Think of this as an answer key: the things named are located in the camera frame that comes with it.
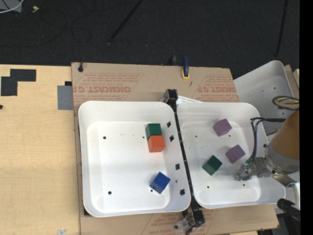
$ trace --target block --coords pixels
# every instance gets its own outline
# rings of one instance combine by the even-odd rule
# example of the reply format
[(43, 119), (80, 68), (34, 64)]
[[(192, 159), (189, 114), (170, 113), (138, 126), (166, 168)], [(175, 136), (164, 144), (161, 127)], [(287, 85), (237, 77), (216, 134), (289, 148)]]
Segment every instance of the block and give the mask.
[(159, 123), (149, 123), (146, 127), (147, 140), (150, 136), (162, 135), (161, 125)]
[(171, 179), (166, 177), (162, 172), (159, 172), (154, 178), (153, 182), (150, 184), (150, 187), (161, 194), (161, 192), (163, 192), (170, 180)]
[(231, 130), (231, 125), (229, 124), (227, 119), (222, 119), (220, 121), (217, 121), (213, 125), (213, 129), (215, 130), (217, 136), (222, 136), (227, 134)]
[(233, 164), (238, 159), (243, 157), (246, 153), (242, 150), (240, 145), (236, 145), (233, 148), (231, 148), (229, 151), (226, 152), (226, 156), (228, 157), (229, 161)]
[(163, 136), (150, 136), (148, 139), (148, 147), (149, 152), (161, 152), (165, 147)]
[(221, 167), (223, 163), (214, 155), (202, 166), (202, 168), (211, 176)]

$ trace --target dark green block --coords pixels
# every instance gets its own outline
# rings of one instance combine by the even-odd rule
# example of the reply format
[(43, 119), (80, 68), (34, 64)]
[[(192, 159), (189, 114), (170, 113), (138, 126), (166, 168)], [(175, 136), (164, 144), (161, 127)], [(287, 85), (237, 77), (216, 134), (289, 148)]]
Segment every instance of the dark green block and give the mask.
[(161, 125), (159, 123), (149, 123), (146, 127), (147, 140), (150, 136), (162, 135)]
[(223, 163), (213, 155), (202, 168), (212, 176), (222, 164)]

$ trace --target blue cube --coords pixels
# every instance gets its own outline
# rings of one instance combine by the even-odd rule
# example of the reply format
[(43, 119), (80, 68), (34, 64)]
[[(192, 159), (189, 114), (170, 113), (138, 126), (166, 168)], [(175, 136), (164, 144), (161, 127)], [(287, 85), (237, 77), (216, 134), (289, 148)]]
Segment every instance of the blue cube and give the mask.
[(159, 172), (153, 182), (150, 184), (150, 187), (161, 194), (161, 192), (163, 192), (170, 180), (171, 179), (166, 177), (162, 172)]

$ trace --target orange cube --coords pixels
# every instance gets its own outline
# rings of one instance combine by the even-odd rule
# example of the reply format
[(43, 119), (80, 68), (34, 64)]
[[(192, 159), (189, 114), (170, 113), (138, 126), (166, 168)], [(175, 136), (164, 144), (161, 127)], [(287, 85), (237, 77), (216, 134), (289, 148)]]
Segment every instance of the orange cube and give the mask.
[(149, 152), (161, 152), (164, 147), (164, 139), (162, 135), (153, 135), (148, 139)]

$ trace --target purple block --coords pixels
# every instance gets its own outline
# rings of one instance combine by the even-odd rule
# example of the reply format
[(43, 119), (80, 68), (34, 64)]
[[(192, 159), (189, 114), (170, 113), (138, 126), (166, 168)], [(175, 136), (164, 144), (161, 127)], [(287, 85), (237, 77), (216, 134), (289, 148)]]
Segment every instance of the purple block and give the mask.
[(229, 151), (226, 152), (226, 156), (228, 157), (229, 161), (233, 164), (238, 159), (243, 157), (246, 153), (241, 149), (240, 145), (236, 145), (231, 148)]
[(231, 130), (231, 125), (227, 121), (227, 119), (222, 119), (220, 121), (217, 121), (213, 125), (213, 129), (215, 130), (217, 136), (222, 136), (227, 134)]

